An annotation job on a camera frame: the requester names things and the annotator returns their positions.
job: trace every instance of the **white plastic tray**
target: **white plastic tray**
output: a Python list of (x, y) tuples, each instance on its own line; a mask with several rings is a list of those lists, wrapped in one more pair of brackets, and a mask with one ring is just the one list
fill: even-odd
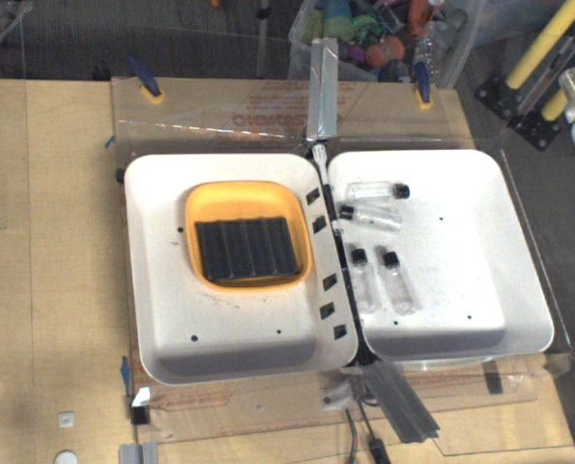
[[(269, 181), (300, 200), (313, 267), (306, 280), (278, 292), (220, 293), (195, 276), (188, 257), (184, 205), (196, 186)], [(164, 384), (185, 384), (348, 363), (358, 339), (316, 170), (294, 155), (156, 155), (125, 176), (130, 260), (141, 361)], [(313, 233), (312, 222), (328, 225)], [(336, 284), (324, 290), (323, 278)], [(320, 307), (333, 304), (322, 319)], [(336, 332), (345, 332), (336, 338)]]
[(411, 189), (409, 199), (394, 202), (403, 217), (399, 233), (340, 221), (347, 252), (366, 249), (380, 287), (382, 250), (397, 252), (422, 305), (401, 316), (386, 302), (361, 316), (378, 356), (487, 358), (549, 346), (551, 316), (493, 159), (472, 150), (344, 153), (331, 161), (329, 173), (337, 206), (351, 182), (394, 181)]

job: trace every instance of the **clear plastic bottle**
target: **clear plastic bottle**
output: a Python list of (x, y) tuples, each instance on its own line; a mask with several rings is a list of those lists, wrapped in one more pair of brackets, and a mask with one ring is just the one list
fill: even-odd
[(396, 252), (384, 254), (384, 268), (380, 275), (392, 307), (397, 314), (413, 314), (417, 309), (420, 309)]
[(388, 202), (393, 199), (410, 197), (410, 187), (405, 184), (393, 184), (388, 181), (353, 182), (347, 186), (349, 201), (369, 200), (367, 202)]
[(392, 232), (401, 230), (402, 225), (402, 218), (398, 212), (372, 205), (343, 205), (339, 210), (339, 217), (360, 225)]
[(360, 313), (372, 313), (380, 307), (380, 295), (375, 280), (373, 267), (366, 259), (364, 249), (355, 249), (352, 251), (352, 287), (354, 287), (354, 296), (358, 303)]

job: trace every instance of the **yellow tube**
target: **yellow tube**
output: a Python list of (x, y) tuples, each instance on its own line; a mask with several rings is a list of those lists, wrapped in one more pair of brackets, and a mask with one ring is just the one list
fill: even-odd
[(506, 78), (506, 84), (510, 89), (518, 90), (523, 86), (574, 20), (575, 0), (566, 0)]
[(540, 110), (540, 114), (546, 121), (553, 122), (564, 112), (567, 103), (566, 95), (562, 88), (560, 88), (558, 92), (545, 103), (545, 106)]

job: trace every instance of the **plywood surface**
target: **plywood surface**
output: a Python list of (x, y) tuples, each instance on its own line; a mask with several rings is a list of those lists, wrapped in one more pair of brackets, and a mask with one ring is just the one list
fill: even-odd
[[(440, 93), (446, 132), (469, 136), (456, 94)], [(135, 438), (119, 371), (130, 337), (110, 98), (105, 83), (0, 81), (0, 464), (63, 449), (116, 463)], [(389, 424), (374, 424), (393, 462), (573, 463), (553, 382), (534, 382), (536, 400), (436, 414), (436, 443), (395, 445)], [(58, 427), (68, 411), (73, 427)], [(165, 444), (160, 463), (339, 463), (348, 442), (340, 422)]]

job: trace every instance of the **black cap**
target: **black cap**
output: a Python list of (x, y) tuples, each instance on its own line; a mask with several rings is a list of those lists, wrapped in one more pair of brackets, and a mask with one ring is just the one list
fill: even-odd
[(341, 206), (341, 209), (338, 211), (338, 217), (346, 220), (354, 219), (354, 207), (348, 205)]
[(368, 260), (366, 259), (366, 251), (364, 249), (354, 249), (352, 251), (352, 261), (354, 261), (355, 265), (368, 263)]
[(397, 267), (399, 263), (399, 257), (396, 255), (396, 252), (391, 251), (384, 254), (384, 266), (386, 268)]
[(395, 184), (394, 197), (396, 199), (407, 199), (410, 197), (410, 187), (407, 184)]

